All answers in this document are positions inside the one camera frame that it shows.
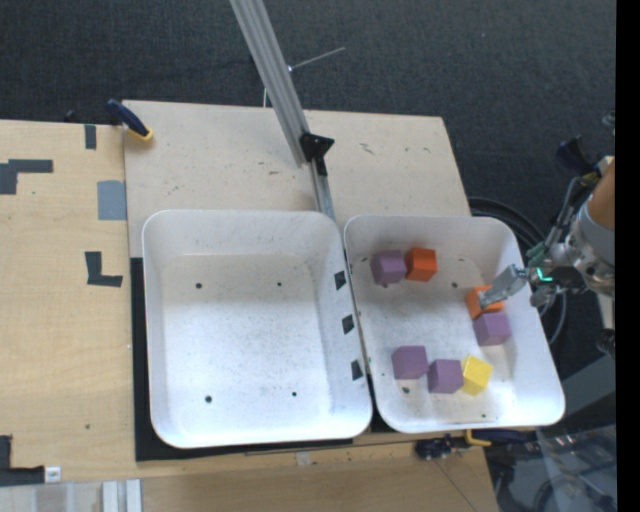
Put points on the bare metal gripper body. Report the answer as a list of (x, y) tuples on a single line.
[(575, 272)]

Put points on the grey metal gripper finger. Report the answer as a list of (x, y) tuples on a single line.
[(504, 284)]

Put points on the orange cube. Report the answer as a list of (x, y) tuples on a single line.
[(472, 303), (421, 264)]

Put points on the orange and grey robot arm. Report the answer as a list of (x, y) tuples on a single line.
[(602, 210)]

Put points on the purple cube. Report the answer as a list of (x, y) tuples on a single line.
[(409, 362), (492, 329), (387, 267), (444, 376)]

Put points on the white plastic tray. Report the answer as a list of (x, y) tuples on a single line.
[(440, 320), (250, 340)]

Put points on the yellow cube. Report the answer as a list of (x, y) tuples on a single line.
[(476, 374)]

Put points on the thin black rod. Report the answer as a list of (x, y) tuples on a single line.
[(358, 310)]

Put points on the pale wood board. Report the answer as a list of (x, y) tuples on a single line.
[(225, 160)]

